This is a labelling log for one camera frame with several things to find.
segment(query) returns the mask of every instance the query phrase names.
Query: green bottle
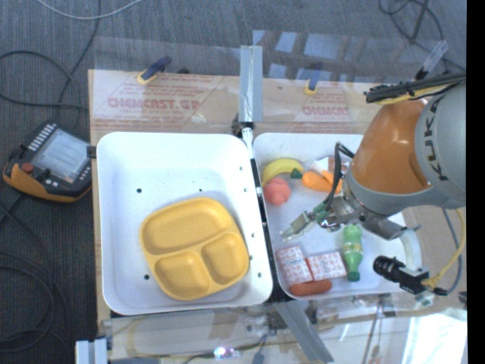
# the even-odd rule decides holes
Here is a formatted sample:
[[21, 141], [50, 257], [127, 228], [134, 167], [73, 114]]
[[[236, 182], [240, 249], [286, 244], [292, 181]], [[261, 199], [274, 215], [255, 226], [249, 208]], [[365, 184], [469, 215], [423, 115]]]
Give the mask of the green bottle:
[[349, 224], [343, 228], [343, 260], [347, 264], [347, 279], [356, 282], [361, 278], [358, 266], [364, 257], [362, 252], [362, 228]]

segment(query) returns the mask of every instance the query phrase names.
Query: gray floor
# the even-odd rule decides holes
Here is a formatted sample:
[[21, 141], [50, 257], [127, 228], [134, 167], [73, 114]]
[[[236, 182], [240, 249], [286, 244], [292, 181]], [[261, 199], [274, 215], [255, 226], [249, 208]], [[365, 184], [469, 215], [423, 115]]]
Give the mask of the gray floor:
[[[99, 13], [98, 0], [43, 1], [71, 16]], [[108, 14], [135, 0], [100, 1], [100, 12]], [[257, 43], [264, 46], [267, 76], [300, 78], [302, 69], [324, 58], [325, 79], [389, 83], [411, 79], [436, 43], [445, 40], [446, 60], [433, 74], [466, 70], [467, 0], [430, 0], [414, 42], [409, 37], [419, 23], [423, 0], [380, 1], [388, 11], [408, 4], [391, 17], [380, 10], [379, 0], [146, 0], [100, 20], [80, 20], [56, 13], [37, 0], [0, 0], [0, 162], [6, 163], [24, 136], [48, 118], [75, 125], [89, 135], [86, 111], [78, 119], [73, 108], [25, 102], [87, 108], [88, 69], [122, 68], [128, 60], [135, 63], [132, 59], [136, 61], [137, 53], [143, 54], [143, 50], [129, 49], [129, 42], [116, 39], [234, 49]], [[285, 48], [288, 39], [292, 42], [286, 44], [292, 47]], [[119, 45], [111, 59], [100, 53], [103, 44]], [[75, 68], [76, 85], [69, 83], [62, 95], [67, 75], [33, 52], [52, 58], [66, 71]], [[210, 55], [194, 59], [202, 62], [191, 67], [193, 72], [237, 74]], [[2, 182], [0, 203], [28, 232], [0, 212], [0, 250], [49, 265], [68, 304], [65, 315], [56, 295], [53, 326], [48, 328], [49, 317], [42, 317], [50, 314], [49, 298], [39, 293], [35, 280], [20, 272], [23, 263], [17, 260], [14, 271], [0, 268], [0, 362], [62, 362], [63, 358], [73, 362], [72, 351], [67, 353], [61, 340], [93, 339], [97, 334], [92, 196], [70, 205], [51, 204], [19, 197]], [[38, 241], [46, 249], [47, 262], [40, 259]], [[0, 254], [0, 265], [9, 263], [11, 256]], [[14, 342], [5, 340], [34, 325], [48, 328], [49, 333], [33, 347], [24, 349], [40, 336], [39, 331], [15, 335]], [[20, 352], [9, 353], [12, 347]]]

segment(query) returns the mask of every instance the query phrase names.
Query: white tray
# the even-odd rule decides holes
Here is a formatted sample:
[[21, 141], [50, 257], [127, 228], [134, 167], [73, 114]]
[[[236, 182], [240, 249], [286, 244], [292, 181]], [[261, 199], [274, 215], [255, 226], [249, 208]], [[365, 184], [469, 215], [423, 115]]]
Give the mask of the white tray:
[[[309, 169], [315, 159], [333, 155], [336, 142], [341, 142], [355, 152], [361, 139], [362, 135], [351, 134], [263, 133], [256, 137], [253, 148], [258, 171], [261, 174], [265, 165], [274, 159], [282, 157], [298, 159], [305, 170]], [[290, 180], [289, 177], [287, 177], [287, 180], [289, 180], [289, 185], [292, 188], [289, 201], [281, 206], [265, 203], [273, 252], [275, 253], [279, 249], [295, 245], [301, 247], [304, 256], [341, 251], [343, 247], [343, 229], [337, 232], [330, 232], [315, 226], [301, 237], [286, 242], [283, 241], [280, 233], [285, 231], [300, 213], [304, 210], [311, 211], [327, 196], [326, 193], [313, 191], [302, 186], [299, 180]], [[390, 219], [398, 224], [405, 225], [404, 218], [400, 213], [392, 216]], [[376, 274], [372, 265], [376, 257], [380, 255], [395, 256], [398, 260], [406, 263], [405, 251], [401, 240], [387, 241], [376, 234], [364, 230], [362, 247], [364, 249], [364, 258], [359, 266], [360, 281], [350, 282], [346, 278], [336, 278], [332, 280], [332, 289], [326, 293], [296, 297], [290, 293], [288, 285], [282, 278], [280, 268], [277, 266], [280, 286], [290, 297], [304, 300], [400, 291], [398, 284], [387, 281]]]
[[[263, 303], [273, 287], [248, 150], [231, 135], [110, 133], [96, 151], [102, 239], [102, 292], [122, 315]], [[252, 257], [245, 277], [193, 301], [166, 295], [139, 244], [150, 213], [197, 196], [221, 202], [239, 226]]]

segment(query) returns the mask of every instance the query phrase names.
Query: bottle label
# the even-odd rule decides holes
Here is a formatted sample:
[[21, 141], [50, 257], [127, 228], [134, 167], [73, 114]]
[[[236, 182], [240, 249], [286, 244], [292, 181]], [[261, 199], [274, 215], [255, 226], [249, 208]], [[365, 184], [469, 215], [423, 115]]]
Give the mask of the bottle label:
[[343, 244], [343, 253], [363, 253], [362, 244], [360, 243], [344, 243]]

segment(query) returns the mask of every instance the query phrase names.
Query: white cable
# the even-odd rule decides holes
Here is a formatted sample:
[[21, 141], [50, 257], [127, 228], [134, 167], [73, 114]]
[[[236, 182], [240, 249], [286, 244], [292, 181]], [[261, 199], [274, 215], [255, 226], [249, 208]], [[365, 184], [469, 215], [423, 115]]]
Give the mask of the white cable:
[[138, 4], [140, 2], [144, 2], [145, 0], [135, 0], [134, 2], [131, 2], [128, 5], [125, 5], [124, 7], [121, 7], [119, 9], [117, 9], [116, 11], [110, 12], [109, 14], [103, 14], [103, 15], [92, 16], [92, 17], [83, 17], [83, 16], [73, 16], [73, 15], [69, 15], [69, 14], [66, 14], [65, 12], [62, 12], [62, 11], [59, 11], [58, 9], [55, 9], [54, 7], [50, 6], [49, 4], [45, 3], [42, 0], [37, 0], [37, 1], [40, 4], [46, 6], [48, 9], [50, 9], [50, 10], [52, 10], [52, 11], [58, 13], [58, 14], [61, 14], [61, 15], [65, 16], [65, 17], [70, 17], [71, 19], [77, 19], [77, 20], [97, 20], [97, 19], [102, 19], [104, 17], [112, 16], [114, 14], [118, 14], [119, 12], [122, 12], [125, 9], [131, 7], [132, 5]]

